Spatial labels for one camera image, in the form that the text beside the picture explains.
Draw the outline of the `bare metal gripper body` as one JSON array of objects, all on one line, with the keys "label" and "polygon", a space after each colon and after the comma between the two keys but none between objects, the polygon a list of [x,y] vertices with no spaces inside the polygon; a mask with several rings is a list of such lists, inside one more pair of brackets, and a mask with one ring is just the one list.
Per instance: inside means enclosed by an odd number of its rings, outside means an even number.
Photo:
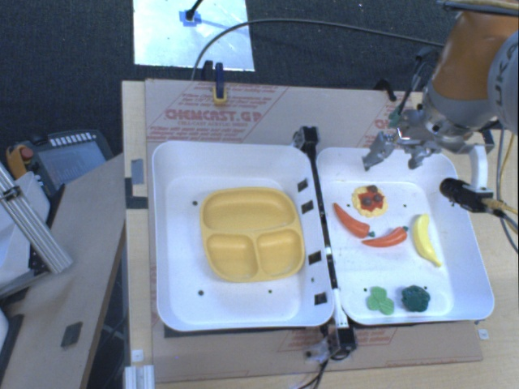
[{"label": "bare metal gripper body", "polygon": [[465,153],[470,128],[459,126],[437,109],[406,109],[392,118],[396,143],[412,155],[431,155],[442,149]]}]

